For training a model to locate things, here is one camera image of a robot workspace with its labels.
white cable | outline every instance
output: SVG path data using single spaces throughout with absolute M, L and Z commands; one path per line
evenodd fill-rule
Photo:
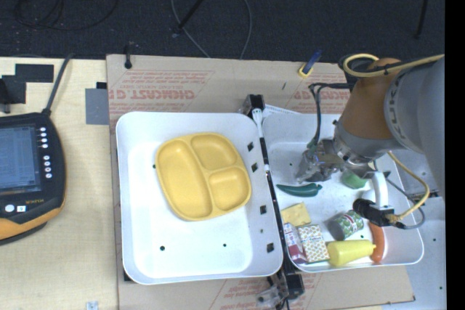
M 254 122 L 256 123 L 256 127 L 259 130 L 259 137 L 260 138 L 264 137 L 263 126 L 262 126 L 262 122 L 263 122 L 262 109 L 259 109 L 259 108 L 253 109 L 252 110 L 252 118 L 254 118 Z
M 247 46 L 248 46 L 248 41 L 250 40 L 250 36 L 252 34 L 252 12 L 250 10 L 250 6 L 248 5 L 247 0 L 244 0 L 244 3 L 246 3 L 247 10 L 248 10 L 248 35 L 247 35 L 247 40 L 246 43 L 244 44 L 244 48 L 242 49 L 242 53 L 240 54 L 239 60 L 243 59 L 244 53 L 246 52 Z M 174 0 L 171 0 L 171 8 L 173 9 L 174 16 L 176 17 L 176 21 L 179 23 L 180 19 L 176 13 L 176 9 L 174 8 Z M 204 55 L 206 55 L 207 58 L 211 58 L 207 52 L 203 50 L 203 48 L 194 40 L 194 38 L 187 32 L 185 28 L 183 28 L 183 31 L 187 35 L 187 37 L 195 44 L 197 48 L 199 48 Z

yellow divided plate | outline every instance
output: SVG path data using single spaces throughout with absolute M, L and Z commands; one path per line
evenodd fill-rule
M 190 134 L 164 142 L 155 155 L 155 169 L 169 205 L 182 219 L 221 216 L 251 196 L 242 157 L 221 134 Z

black floor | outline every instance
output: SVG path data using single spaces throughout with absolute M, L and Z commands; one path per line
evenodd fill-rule
M 366 52 L 402 60 L 445 52 L 445 0 L 0 0 L 0 55 L 106 54 L 323 61 Z

green can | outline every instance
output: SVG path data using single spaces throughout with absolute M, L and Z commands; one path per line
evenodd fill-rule
M 335 240 L 346 240 L 363 229 L 363 218 L 354 210 L 335 217 L 329 224 L 329 230 Z

yellow cable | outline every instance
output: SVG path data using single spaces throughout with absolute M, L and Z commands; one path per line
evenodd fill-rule
M 379 75 L 385 75 L 386 73 L 392 73 L 393 71 L 398 71 L 398 70 L 403 70 L 406 68 L 413 68 L 415 66 L 431 63 L 438 61 L 439 58 L 444 57 L 444 54 L 438 54 L 436 56 L 431 56 L 431 57 L 426 57 L 422 58 L 420 60 L 415 60 L 412 62 L 407 62 L 403 65 L 398 65 L 398 66 L 393 66 L 387 68 L 384 68 L 383 70 L 377 70 L 377 71 L 370 71 L 370 72 L 360 72 L 360 71 L 355 71 L 349 67 L 349 62 L 356 60 L 357 58 L 371 58 L 373 61 L 379 60 L 378 57 L 373 56 L 372 54 L 365 54 L 365 53 L 360 53 L 360 54 L 354 54 L 348 58 L 346 58 L 342 64 L 342 67 L 344 71 L 352 76 L 356 76 L 358 78 L 367 78 L 371 76 L 379 76 Z
M 393 159 L 394 162 L 396 162 L 396 164 L 398 164 L 399 167 L 401 167 L 405 172 L 410 174 L 414 179 L 419 181 L 424 186 L 424 189 L 425 189 L 425 193 L 424 193 L 423 197 L 413 207 L 409 208 L 408 210 L 406 210 L 404 213 L 401 213 L 401 214 L 389 214 L 389 215 L 387 215 L 387 218 L 391 222 L 397 222 L 397 221 L 400 221 L 400 220 L 404 219 L 407 215 L 409 215 L 410 213 L 416 211 L 418 208 L 420 208 L 423 205 L 423 203 L 429 197 L 429 186 L 425 181 L 423 181 L 420 177 L 418 177 L 416 174 L 414 174 L 414 172 L 412 172 L 403 163 L 401 163 L 400 160 L 397 159 L 395 157 L 395 155 L 391 151 L 388 151 L 387 154 Z

